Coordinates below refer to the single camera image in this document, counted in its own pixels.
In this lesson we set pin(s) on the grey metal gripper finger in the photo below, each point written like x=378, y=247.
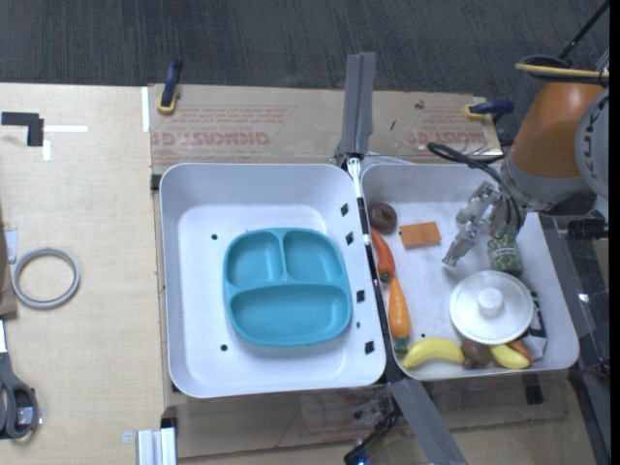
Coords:
x=471, y=234
x=454, y=254

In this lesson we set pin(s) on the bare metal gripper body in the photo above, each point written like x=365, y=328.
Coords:
x=480, y=202

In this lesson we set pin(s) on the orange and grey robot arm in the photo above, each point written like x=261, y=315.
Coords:
x=547, y=129

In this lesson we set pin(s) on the white plastic tray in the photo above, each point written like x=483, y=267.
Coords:
x=194, y=279
x=426, y=279

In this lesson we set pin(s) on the orange flat square biscuit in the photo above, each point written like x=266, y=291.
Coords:
x=420, y=234

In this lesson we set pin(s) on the green patterned can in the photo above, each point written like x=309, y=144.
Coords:
x=506, y=257

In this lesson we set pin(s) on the white round lidded bowl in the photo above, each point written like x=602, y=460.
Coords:
x=491, y=308

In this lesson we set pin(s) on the dark orange carrot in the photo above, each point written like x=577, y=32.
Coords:
x=383, y=255

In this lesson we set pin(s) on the brown doughnut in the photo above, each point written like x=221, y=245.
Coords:
x=387, y=223

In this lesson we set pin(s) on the light orange carrot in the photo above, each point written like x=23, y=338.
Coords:
x=399, y=313

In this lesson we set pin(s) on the yellow banana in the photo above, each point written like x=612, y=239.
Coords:
x=431, y=351

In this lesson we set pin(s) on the brown lumpy toy food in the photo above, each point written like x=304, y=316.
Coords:
x=474, y=355

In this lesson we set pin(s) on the black and white packet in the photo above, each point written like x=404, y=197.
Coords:
x=538, y=327

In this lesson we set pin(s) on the orange sausage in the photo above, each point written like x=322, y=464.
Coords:
x=521, y=348

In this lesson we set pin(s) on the short yellow toy food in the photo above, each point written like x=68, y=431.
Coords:
x=508, y=357

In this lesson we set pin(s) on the blue divided plate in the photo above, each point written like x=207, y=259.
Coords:
x=290, y=308

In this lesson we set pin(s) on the brown cardboard board red print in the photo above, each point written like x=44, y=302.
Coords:
x=252, y=124

